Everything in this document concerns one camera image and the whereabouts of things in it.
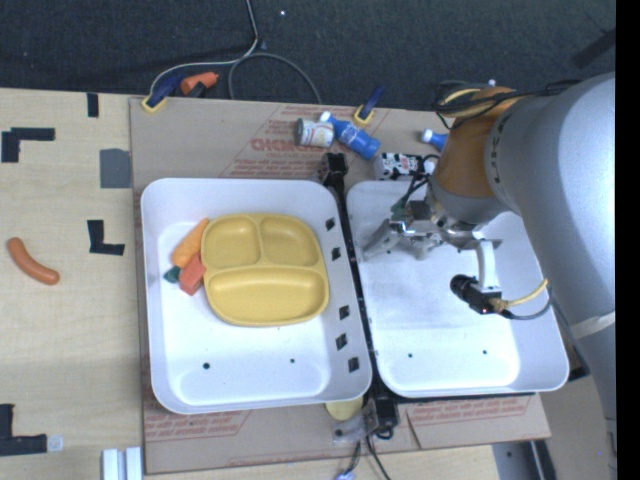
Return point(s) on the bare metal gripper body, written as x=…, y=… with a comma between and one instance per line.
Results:
x=425, y=228

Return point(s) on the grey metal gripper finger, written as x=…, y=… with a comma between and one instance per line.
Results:
x=421, y=250
x=379, y=242

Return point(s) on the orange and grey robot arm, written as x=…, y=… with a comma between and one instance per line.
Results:
x=550, y=178

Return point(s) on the cow print carton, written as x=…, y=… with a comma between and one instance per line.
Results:
x=400, y=165

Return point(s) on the white plastic tray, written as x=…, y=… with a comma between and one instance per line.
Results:
x=250, y=363
x=430, y=338

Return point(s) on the blue bottle with white cap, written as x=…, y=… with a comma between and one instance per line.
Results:
x=356, y=138
x=435, y=139

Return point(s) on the yellow divided plate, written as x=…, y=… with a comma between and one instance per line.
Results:
x=265, y=288

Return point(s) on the white can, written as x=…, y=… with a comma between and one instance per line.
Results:
x=315, y=133

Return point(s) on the yellow round object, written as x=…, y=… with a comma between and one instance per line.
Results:
x=344, y=409

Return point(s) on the orange carrot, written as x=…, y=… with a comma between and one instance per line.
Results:
x=189, y=248

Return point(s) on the orange block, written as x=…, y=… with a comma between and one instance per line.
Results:
x=192, y=277

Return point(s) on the brown cardboard board, red print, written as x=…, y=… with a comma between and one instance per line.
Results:
x=210, y=138

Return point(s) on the orange sausage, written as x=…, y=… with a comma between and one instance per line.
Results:
x=31, y=267

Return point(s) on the black cylinder on white bracket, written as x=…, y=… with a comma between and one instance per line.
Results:
x=470, y=290

